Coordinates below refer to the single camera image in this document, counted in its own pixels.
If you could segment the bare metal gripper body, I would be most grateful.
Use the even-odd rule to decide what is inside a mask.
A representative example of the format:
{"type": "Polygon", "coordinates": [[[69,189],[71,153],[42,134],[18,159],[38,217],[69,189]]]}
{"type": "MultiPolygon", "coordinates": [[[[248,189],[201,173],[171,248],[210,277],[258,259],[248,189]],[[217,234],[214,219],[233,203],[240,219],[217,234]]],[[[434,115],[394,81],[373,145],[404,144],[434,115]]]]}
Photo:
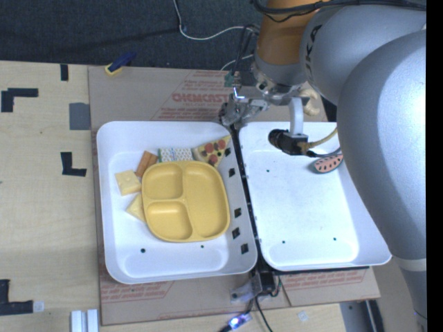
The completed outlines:
{"type": "Polygon", "coordinates": [[[300,98],[302,107],[307,106],[310,97],[303,95],[300,89],[294,86],[283,89],[269,88],[267,84],[241,86],[234,88],[233,104],[236,106],[253,106],[255,115],[266,111],[270,106],[289,106],[294,98],[300,98]]]}

